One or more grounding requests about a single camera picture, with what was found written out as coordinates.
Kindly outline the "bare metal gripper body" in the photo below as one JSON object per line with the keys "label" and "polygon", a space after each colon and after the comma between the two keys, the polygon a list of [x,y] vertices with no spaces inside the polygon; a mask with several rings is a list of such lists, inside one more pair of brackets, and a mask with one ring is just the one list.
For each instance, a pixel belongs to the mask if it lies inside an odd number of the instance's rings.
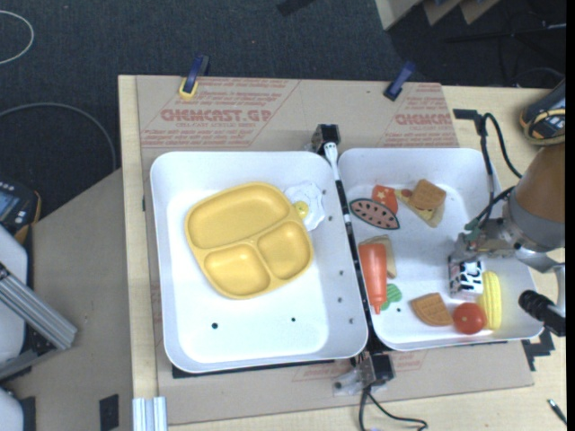
{"label": "bare metal gripper body", "polygon": [[472,221],[456,239],[466,240],[468,259],[511,258],[515,248],[505,229],[502,218],[489,219],[484,222]]}

